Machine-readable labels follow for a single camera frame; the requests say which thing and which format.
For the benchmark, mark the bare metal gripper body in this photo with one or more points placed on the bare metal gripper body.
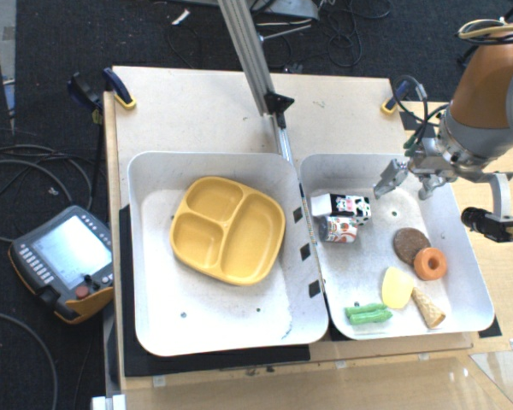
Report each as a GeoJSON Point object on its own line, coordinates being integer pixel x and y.
{"type": "Point", "coordinates": [442, 160]}

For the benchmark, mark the yellow divided plate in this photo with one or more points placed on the yellow divided plate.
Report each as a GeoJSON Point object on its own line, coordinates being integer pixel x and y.
{"type": "Point", "coordinates": [227, 230]}

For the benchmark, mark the tan ice cream cone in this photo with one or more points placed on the tan ice cream cone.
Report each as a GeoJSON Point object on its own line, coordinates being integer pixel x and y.
{"type": "Point", "coordinates": [427, 312]}

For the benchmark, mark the pale yellow cheese slice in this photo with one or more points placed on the pale yellow cheese slice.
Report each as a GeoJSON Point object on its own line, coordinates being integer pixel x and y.
{"type": "Point", "coordinates": [395, 288]}

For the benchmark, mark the small white printed can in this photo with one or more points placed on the small white printed can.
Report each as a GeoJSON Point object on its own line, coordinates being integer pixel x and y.
{"type": "Point", "coordinates": [338, 229]}

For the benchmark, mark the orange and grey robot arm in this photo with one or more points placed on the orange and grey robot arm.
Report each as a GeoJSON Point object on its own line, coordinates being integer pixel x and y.
{"type": "Point", "coordinates": [483, 96]}

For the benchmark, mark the thin black and white rod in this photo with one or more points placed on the thin black and white rod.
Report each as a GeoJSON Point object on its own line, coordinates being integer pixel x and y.
{"type": "Point", "coordinates": [311, 229]}

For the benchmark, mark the white plastic tray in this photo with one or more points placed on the white plastic tray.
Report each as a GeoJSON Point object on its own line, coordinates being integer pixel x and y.
{"type": "Point", "coordinates": [367, 263]}
{"type": "Point", "coordinates": [222, 314]}

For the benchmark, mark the pale wood board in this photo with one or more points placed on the pale wood board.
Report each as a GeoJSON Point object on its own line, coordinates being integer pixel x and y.
{"type": "Point", "coordinates": [196, 113]}

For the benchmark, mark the orange doughnut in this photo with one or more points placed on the orange doughnut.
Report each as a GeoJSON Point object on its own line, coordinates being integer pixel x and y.
{"type": "Point", "coordinates": [430, 263]}

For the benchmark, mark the black cylinder on white bracket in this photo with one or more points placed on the black cylinder on white bracket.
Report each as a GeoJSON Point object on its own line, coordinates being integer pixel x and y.
{"type": "Point", "coordinates": [491, 216]}

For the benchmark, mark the brown round biscuit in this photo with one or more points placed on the brown round biscuit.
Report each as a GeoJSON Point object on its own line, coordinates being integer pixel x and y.
{"type": "Point", "coordinates": [408, 244]}

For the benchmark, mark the white cow print carton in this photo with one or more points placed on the white cow print carton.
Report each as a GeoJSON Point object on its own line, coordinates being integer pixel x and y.
{"type": "Point", "coordinates": [346, 205]}

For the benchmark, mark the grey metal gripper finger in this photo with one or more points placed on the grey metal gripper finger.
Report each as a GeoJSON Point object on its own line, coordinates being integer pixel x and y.
{"type": "Point", "coordinates": [389, 179]}
{"type": "Point", "coordinates": [429, 186]}

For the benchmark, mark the green toy asparagus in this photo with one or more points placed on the green toy asparagus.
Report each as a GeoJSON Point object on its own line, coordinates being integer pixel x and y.
{"type": "Point", "coordinates": [367, 313]}

